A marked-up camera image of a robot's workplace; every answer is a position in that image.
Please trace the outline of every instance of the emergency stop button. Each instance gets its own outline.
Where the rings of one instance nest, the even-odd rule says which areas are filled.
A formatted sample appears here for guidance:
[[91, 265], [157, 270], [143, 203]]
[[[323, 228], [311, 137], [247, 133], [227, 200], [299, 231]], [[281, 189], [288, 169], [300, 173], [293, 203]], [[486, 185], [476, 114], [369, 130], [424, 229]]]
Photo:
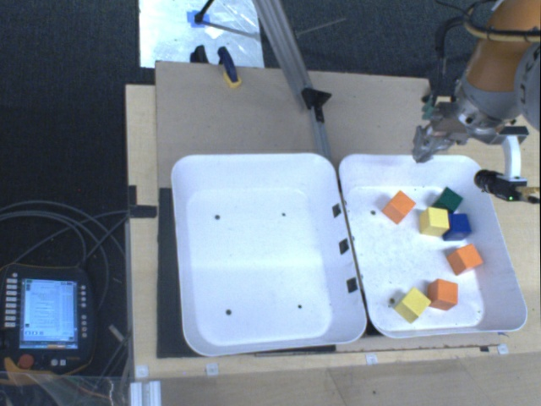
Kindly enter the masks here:
[[32, 368], [32, 365], [34, 365], [34, 357], [30, 354], [22, 354], [20, 355], [19, 362], [17, 363], [17, 366], [21, 370], [30, 370]]

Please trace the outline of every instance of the orange block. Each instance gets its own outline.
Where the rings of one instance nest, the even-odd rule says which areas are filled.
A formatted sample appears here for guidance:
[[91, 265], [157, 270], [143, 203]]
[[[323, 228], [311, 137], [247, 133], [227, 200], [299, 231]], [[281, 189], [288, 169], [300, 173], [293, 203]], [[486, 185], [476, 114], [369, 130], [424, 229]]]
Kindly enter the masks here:
[[437, 279], [429, 284], [430, 306], [439, 310], [448, 310], [458, 304], [458, 284]]
[[462, 274], [467, 269], [483, 264], [483, 259], [473, 244], [466, 245], [465, 247], [453, 251], [447, 256], [447, 261], [449, 261], [449, 264], [456, 275]]
[[398, 191], [387, 203], [382, 212], [385, 213], [395, 224], [398, 224], [413, 209], [415, 201], [403, 192]]

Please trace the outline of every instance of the wooden table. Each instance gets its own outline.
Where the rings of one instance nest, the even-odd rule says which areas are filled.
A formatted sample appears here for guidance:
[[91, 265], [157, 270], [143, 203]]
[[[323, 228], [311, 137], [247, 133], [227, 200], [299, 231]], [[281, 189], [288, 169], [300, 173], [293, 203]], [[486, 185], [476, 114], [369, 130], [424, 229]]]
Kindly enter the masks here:
[[[241, 69], [243, 85], [235, 91], [226, 87], [220, 71], [210, 65], [158, 63], [156, 87], [127, 86], [128, 175], [129, 184], [137, 186], [139, 204], [157, 206], [159, 186], [170, 186], [172, 164], [190, 153], [314, 151], [308, 114], [293, 100], [281, 71]], [[427, 80], [310, 75], [316, 88], [333, 93], [325, 105], [325, 126], [335, 166], [351, 153], [410, 154], [415, 127], [422, 123], [420, 98], [429, 89]], [[156, 124], [156, 110], [167, 124]], [[522, 168], [530, 184], [538, 186], [539, 133], [532, 132], [522, 145]], [[475, 140], [450, 153], [470, 156], [483, 168], [504, 167], [500, 147]], [[480, 346], [488, 347], [494, 360], [502, 359], [496, 351], [502, 343], [510, 354], [530, 354], [525, 356], [531, 359], [541, 351], [539, 206], [497, 199], [494, 204], [527, 302], [528, 320], [521, 331], [401, 340], [364, 337], [338, 346], [333, 354], [267, 357], [156, 358], [158, 221], [131, 219], [128, 268], [135, 374], [141, 379], [204, 376], [209, 363], [217, 363], [221, 375], [332, 369], [365, 365], [368, 353], [379, 363], [444, 359], [452, 367], [457, 358], [486, 356]]]

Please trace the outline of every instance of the block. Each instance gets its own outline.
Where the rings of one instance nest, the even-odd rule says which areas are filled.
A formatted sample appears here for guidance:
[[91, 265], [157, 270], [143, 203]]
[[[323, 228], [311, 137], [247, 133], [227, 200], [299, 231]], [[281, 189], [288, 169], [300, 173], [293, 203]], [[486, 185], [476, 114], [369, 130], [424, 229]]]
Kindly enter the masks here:
[[449, 230], [449, 213], [445, 209], [429, 207], [419, 216], [419, 232], [428, 236], [441, 236]]
[[447, 256], [447, 261], [456, 275], [483, 264], [483, 259], [473, 244], [453, 251]]
[[406, 296], [395, 305], [395, 311], [410, 323], [414, 323], [417, 318], [430, 305], [428, 299], [418, 288], [412, 288]]
[[450, 213], [449, 230], [444, 233], [443, 240], [463, 240], [471, 232], [472, 228], [465, 213]]
[[452, 189], [446, 188], [441, 193], [438, 200], [434, 202], [432, 207], [439, 207], [440, 209], [446, 209], [450, 213], [456, 211], [458, 205], [462, 202], [462, 197], [458, 195]]
[[387, 203], [382, 212], [385, 213], [395, 224], [398, 224], [413, 209], [415, 201], [403, 192], [398, 191]]
[[458, 284], [437, 279], [429, 284], [430, 306], [439, 310], [448, 310], [458, 304]]

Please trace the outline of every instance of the white tray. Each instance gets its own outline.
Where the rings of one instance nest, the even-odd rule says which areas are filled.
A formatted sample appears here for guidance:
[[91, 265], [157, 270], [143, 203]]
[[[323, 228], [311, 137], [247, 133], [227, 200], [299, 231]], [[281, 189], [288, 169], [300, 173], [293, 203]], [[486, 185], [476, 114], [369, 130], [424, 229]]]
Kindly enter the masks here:
[[[388, 337], [460, 332], [504, 332], [522, 327], [527, 309], [505, 247], [490, 195], [473, 182], [479, 165], [465, 156], [435, 156], [417, 164], [410, 156], [351, 155], [340, 165], [347, 217], [370, 320]], [[422, 235], [418, 215], [450, 187], [464, 200], [473, 233], [445, 242]], [[401, 189], [417, 205], [396, 225], [381, 210]], [[473, 243], [484, 264], [455, 276], [445, 258]], [[448, 311], [428, 308], [413, 324], [393, 310], [411, 288], [426, 293], [436, 278], [459, 285], [459, 303]]]
[[184, 336], [207, 356], [347, 343], [366, 314], [322, 156], [187, 156], [172, 170]]

